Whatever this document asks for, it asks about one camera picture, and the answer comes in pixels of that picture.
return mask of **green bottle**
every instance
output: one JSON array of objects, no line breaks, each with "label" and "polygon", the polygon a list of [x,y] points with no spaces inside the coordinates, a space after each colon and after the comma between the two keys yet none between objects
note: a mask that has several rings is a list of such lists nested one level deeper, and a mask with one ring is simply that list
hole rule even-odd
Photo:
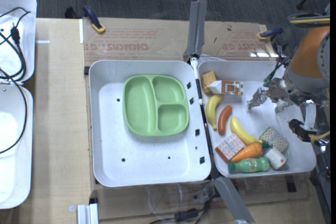
[{"label": "green bottle", "polygon": [[247,158],[238,163],[228,163],[229,173],[235,171],[243,173],[265,172],[268,168],[269,160],[266,157]]}]

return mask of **yellow banana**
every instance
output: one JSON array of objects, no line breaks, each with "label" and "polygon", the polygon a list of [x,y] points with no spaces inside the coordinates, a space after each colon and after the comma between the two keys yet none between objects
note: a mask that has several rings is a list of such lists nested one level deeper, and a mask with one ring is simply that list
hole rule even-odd
[{"label": "yellow banana", "polygon": [[216,130],[216,107],[222,100],[221,94],[215,94],[209,98],[205,105],[205,115],[208,122],[212,125],[212,129]]},{"label": "yellow banana", "polygon": [[231,131],[234,132],[245,145],[250,145],[256,142],[260,144],[262,143],[262,140],[258,140],[253,135],[247,133],[238,120],[233,116],[230,119],[230,128]]}]

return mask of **white container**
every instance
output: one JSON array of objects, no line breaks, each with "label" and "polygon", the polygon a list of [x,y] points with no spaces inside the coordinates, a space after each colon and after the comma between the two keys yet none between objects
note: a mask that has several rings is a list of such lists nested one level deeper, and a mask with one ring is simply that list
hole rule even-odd
[{"label": "white container", "polygon": [[[172,76],[183,85],[190,119],[181,133],[150,137],[127,128],[123,86],[138,74]],[[211,162],[190,65],[182,61],[101,60],[91,66],[89,80],[93,170],[99,183],[122,187],[196,182],[208,177]]]},{"label": "white container", "polygon": [[[263,80],[272,72],[275,67],[274,61],[204,61],[198,67],[198,75],[214,71],[217,80],[240,81],[244,83],[243,95],[224,95],[222,101],[216,109],[216,120],[222,109],[231,105],[233,110],[226,122],[226,132],[231,132],[229,120],[231,116],[236,117],[245,131],[252,134],[256,138],[272,126],[279,134],[281,134],[289,143],[288,148],[283,153],[288,159],[286,164],[280,170],[272,167],[266,172],[258,173],[237,173],[230,174],[228,172],[227,163],[215,152],[215,163],[218,171],[230,178],[255,177],[280,174],[306,173],[312,171],[316,166],[316,155],[311,143],[303,142],[288,126],[288,122],[292,119],[303,121],[300,108],[292,105],[284,108],[282,112],[276,113],[276,104],[270,99],[260,106],[256,106],[248,110],[247,101],[250,101],[253,94],[258,88],[263,86]],[[275,77],[281,78],[284,68],[277,70]],[[210,95],[203,93],[203,102],[206,103]],[[209,128],[212,146],[215,148],[224,139],[218,131]]]},{"label": "white container", "polygon": [[[18,83],[27,102],[26,127],[20,141],[9,151],[0,154],[0,209],[14,208],[23,203],[30,192],[33,142],[33,97],[22,84],[34,73],[36,0],[1,0],[0,15],[16,7],[22,9],[0,17],[0,31],[8,37],[13,24],[20,33],[20,47],[26,59],[27,71]],[[8,74],[20,68],[20,60],[13,49],[4,42],[0,45],[0,66]],[[19,138],[24,125],[25,103],[18,87],[0,79],[0,151],[10,147]]]},{"label": "white container", "polygon": [[[217,107],[219,112],[226,106],[233,107],[232,115],[249,132],[259,137],[272,126],[289,142],[286,157],[288,161],[281,170],[270,168],[267,172],[253,174],[230,174],[227,163],[214,151],[215,166],[226,177],[252,177],[277,174],[309,172],[315,168],[316,156],[312,145],[301,141],[288,127],[291,119],[302,119],[297,106],[275,113],[275,104],[267,100],[259,107],[247,109],[262,81],[275,66],[272,61],[205,61],[199,65],[198,75],[215,71],[218,80],[239,81],[244,84],[243,95],[224,95]],[[276,76],[281,76],[279,69]],[[166,137],[143,137],[131,133],[124,121],[122,89],[124,82],[138,74],[162,74],[173,76],[185,87],[189,104],[190,122],[180,134]],[[209,176],[208,144],[200,105],[198,103],[195,74],[190,65],[182,61],[131,61],[101,60],[95,62],[89,71],[91,124],[93,147],[93,170],[98,182],[107,187],[183,183],[204,180]],[[203,93],[204,104],[208,95]],[[209,128],[212,148],[223,136]]]}]

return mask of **green divided plate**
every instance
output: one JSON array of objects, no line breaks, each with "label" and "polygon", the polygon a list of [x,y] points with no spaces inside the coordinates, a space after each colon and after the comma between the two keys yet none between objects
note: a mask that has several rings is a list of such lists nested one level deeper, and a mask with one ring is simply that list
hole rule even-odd
[{"label": "green divided plate", "polygon": [[189,123],[182,84],[162,75],[130,77],[123,87],[126,124],[135,134],[166,136],[181,133]]}]

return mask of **blue clamp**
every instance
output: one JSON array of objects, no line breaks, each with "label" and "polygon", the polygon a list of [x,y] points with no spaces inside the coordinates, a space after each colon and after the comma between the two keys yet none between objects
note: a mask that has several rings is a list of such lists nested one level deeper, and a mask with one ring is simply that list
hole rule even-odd
[{"label": "blue clamp", "polygon": [[93,10],[88,6],[84,6],[83,11],[84,14],[90,18],[94,30],[96,30],[98,33],[103,33],[105,31],[105,26],[98,21],[98,18],[94,14]]},{"label": "blue clamp", "polygon": [[265,32],[259,32],[257,34],[257,38],[259,40],[266,40],[266,39],[268,39],[268,37],[275,36],[275,35],[278,35],[278,34],[282,34],[282,32],[283,32],[282,28],[273,28],[273,29],[267,30]]}]

